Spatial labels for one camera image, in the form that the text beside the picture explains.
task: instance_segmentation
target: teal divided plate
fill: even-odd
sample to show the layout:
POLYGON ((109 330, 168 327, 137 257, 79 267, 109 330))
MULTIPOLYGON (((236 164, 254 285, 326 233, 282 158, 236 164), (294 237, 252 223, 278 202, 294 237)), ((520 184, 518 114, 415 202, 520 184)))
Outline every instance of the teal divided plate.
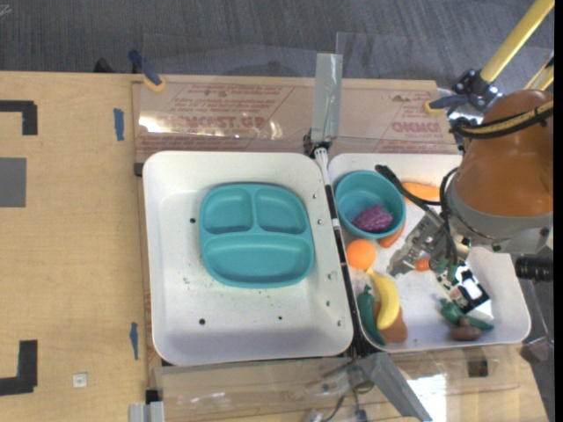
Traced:
POLYGON ((283 287, 311 271, 315 258, 307 211, 275 185, 213 189, 200 207, 200 247, 208 272, 235 287, 283 287))

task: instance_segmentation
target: gray carpet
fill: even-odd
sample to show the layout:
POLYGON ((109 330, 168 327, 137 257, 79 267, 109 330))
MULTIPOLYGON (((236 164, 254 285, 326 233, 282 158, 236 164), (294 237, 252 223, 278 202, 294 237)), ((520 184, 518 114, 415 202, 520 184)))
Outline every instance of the gray carpet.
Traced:
MULTIPOLYGON (((486 64, 534 1, 0 0, 12 9, 0 18, 0 69, 88 72, 104 57, 129 72, 136 48, 166 73, 313 76, 322 51, 344 55, 346 77, 449 88, 486 64)), ((554 31, 552 11, 496 80, 501 91, 521 89, 538 71, 554 31)), ((552 283, 528 294, 539 296, 552 337, 552 283)), ((553 356, 534 366, 550 420, 553 356)))

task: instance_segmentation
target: wooden surface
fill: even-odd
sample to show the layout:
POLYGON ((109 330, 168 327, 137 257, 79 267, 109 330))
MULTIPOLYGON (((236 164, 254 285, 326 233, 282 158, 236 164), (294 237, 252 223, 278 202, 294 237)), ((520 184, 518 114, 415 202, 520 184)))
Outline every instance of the wooden surface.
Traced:
MULTIPOLYGON (((0 420, 122 421, 129 404, 144 400, 142 243, 132 172, 136 81, 129 75, 0 72, 0 99, 33 100, 39 110, 37 136, 21 135, 19 114, 0 113, 0 157, 27 158, 26 207, 0 207, 0 378, 16 375, 20 340, 39 345, 38 386, 0 397, 0 420), (124 112, 121 142, 114 108, 124 112), (138 325, 138 360, 129 339, 132 323, 138 325), (83 372, 88 385, 74 388, 73 374, 83 372)), ((466 362, 459 354, 432 353, 426 362, 428 356, 397 358, 410 376, 457 377, 455 386, 435 392, 421 384, 420 398, 435 420, 547 420, 530 366, 515 346, 490 356, 496 375, 487 386, 463 377, 466 362), (438 373, 420 370, 423 364, 438 373)), ((365 405, 373 420, 398 416, 381 397, 365 405)), ((246 420, 302 417, 298 411, 246 420)))

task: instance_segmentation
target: toy orange fruit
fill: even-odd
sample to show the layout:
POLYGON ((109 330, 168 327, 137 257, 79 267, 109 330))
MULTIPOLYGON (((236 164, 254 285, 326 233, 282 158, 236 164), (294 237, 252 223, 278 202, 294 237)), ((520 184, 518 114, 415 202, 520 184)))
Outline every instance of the toy orange fruit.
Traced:
POLYGON ((352 267, 368 269, 376 260, 377 250, 367 239, 355 239, 346 248, 346 258, 352 267))

